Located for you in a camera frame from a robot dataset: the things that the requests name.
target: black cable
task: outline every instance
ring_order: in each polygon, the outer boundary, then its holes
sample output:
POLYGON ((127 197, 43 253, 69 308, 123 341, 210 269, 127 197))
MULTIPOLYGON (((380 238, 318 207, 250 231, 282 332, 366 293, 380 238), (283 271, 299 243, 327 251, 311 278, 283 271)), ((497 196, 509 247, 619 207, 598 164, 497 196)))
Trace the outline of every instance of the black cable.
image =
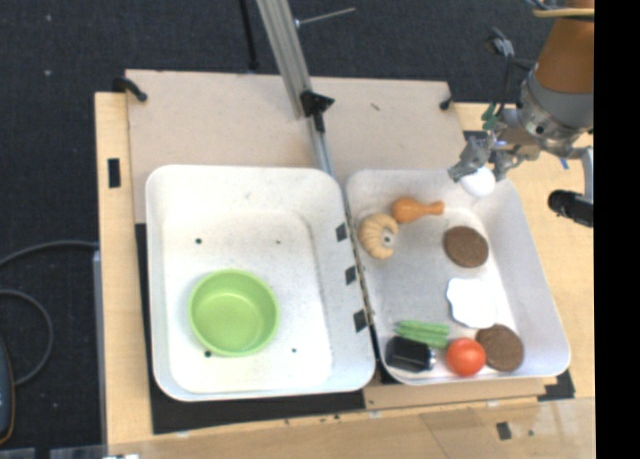
POLYGON ((35 307, 40 312, 40 314, 42 315, 42 317, 44 318, 44 320, 45 320, 45 322, 47 324, 47 333, 48 333, 48 336, 49 336, 49 341, 47 343, 47 348, 46 348, 42 358, 38 362, 38 364, 35 367, 33 367, 30 372, 28 372, 27 374, 23 375, 22 377, 20 377, 20 378, 18 378, 18 379, 16 379, 14 381, 14 383, 13 383, 14 386, 20 386, 20 385, 25 384, 26 382, 30 381, 38 373, 40 373, 40 370, 42 370, 42 368, 44 367, 46 362, 49 360, 49 356, 51 356, 51 350, 53 349, 53 323, 51 322, 51 317, 49 316, 49 313, 44 308, 44 306, 42 306, 38 301, 36 301, 30 295, 27 295, 24 292, 20 292, 19 290, 13 290, 11 288, 2 288, 2 289, 0 289, 0 296, 17 297, 19 299, 22 299, 23 301, 28 302, 29 304, 31 304, 33 307, 35 307))
POLYGON ((43 251, 45 249, 55 249, 62 247, 78 247, 78 248, 90 248, 97 249, 97 242, 90 242, 86 240, 54 240, 51 242, 44 242, 42 244, 36 244, 35 246, 26 247, 15 253, 11 253, 10 255, 5 256, 0 259, 0 268, 4 267, 6 264, 17 260, 23 256, 30 255, 32 253, 36 253, 38 251, 43 251))
MULTIPOLYGON (((98 246, 99 244, 97 242, 90 242, 86 240, 55 240, 51 242, 44 242, 42 244, 36 244, 35 246, 26 247, 24 249, 16 251, 15 253, 11 253, 5 256, 4 258, 0 259, 0 268, 4 267, 5 265, 9 264, 14 260, 17 260, 18 258, 22 258, 24 256, 37 253, 39 251, 44 251, 47 249, 75 247, 75 248, 89 248, 95 251, 98 249, 98 246)), ((49 316, 49 313, 47 312, 45 307, 42 306, 42 304, 40 304, 36 299, 31 297, 30 295, 27 295, 24 292, 21 292, 19 290, 7 288, 7 289, 0 289, 0 296, 17 297, 24 301, 27 301, 40 312, 40 314, 43 316, 47 324, 49 342, 47 344, 47 349, 45 351, 45 354, 40 360, 40 362, 31 370, 31 372, 20 377, 18 380, 14 382, 15 386, 19 386, 33 379, 33 377, 35 377, 40 372, 40 370, 42 370, 45 363, 49 360, 49 356, 51 356, 51 350, 53 349, 53 323, 51 322, 51 317, 49 316)))
POLYGON ((514 62, 515 51, 511 41, 496 27, 492 27, 491 35, 486 40, 485 44, 489 47, 490 51, 494 54, 499 54, 504 58, 504 76, 502 83, 502 91, 499 98, 496 98, 493 102, 498 106, 494 115, 498 116, 504 109, 507 103, 509 93, 513 84, 513 68, 519 66, 519 63, 514 62))

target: green bowl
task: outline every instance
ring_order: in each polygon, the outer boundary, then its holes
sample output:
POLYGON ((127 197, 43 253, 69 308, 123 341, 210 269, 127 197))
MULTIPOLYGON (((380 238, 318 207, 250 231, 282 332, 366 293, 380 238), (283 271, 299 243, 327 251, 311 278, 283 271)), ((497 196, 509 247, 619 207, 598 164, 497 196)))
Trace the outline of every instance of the green bowl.
POLYGON ((208 350, 222 356, 259 351, 273 339, 279 320, 271 288, 237 269, 206 275, 189 298, 191 329, 208 350))

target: aluminum rail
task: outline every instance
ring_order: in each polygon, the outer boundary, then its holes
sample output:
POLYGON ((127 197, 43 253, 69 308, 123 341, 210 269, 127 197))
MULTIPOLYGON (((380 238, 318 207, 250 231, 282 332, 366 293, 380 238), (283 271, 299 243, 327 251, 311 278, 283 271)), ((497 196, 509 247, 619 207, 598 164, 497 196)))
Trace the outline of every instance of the aluminum rail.
MULTIPOLYGON (((296 22, 288 0, 256 0, 267 31, 269 43, 296 118, 307 116, 302 105, 302 95, 312 92, 307 63, 304 59, 296 22)), ((333 176, 333 168, 327 153, 324 133, 313 120, 309 130, 320 168, 333 176)))

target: brown round object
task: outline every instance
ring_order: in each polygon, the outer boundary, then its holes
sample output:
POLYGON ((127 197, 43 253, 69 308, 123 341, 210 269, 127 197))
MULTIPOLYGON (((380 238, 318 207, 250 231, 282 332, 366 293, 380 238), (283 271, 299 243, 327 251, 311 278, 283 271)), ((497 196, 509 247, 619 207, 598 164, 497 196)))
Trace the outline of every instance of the brown round object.
POLYGON ((487 365, 500 372, 512 372, 524 360, 520 337, 507 326, 495 324, 476 333, 476 341, 487 353, 487 365))
POLYGON ((479 267, 489 257, 489 244, 476 230, 455 226, 444 233, 447 256, 461 267, 479 267))

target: green vegetable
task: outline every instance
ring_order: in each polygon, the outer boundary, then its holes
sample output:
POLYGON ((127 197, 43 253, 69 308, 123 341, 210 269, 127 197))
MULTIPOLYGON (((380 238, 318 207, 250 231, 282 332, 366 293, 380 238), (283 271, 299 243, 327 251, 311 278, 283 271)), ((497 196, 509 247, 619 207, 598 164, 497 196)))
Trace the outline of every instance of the green vegetable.
POLYGON ((429 334, 424 331, 407 331, 407 330, 398 330, 397 333, 402 338, 407 338, 408 340, 413 340, 414 342, 426 343, 431 347, 435 347, 436 349, 444 349, 449 345, 449 340, 447 337, 442 334, 429 334))
POLYGON ((424 331, 435 335, 448 335, 449 326, 447 324, 440 324, 436 322, 422 322, 420 320, 403 320, 398 322, 398 329, 406 331, 424 331))

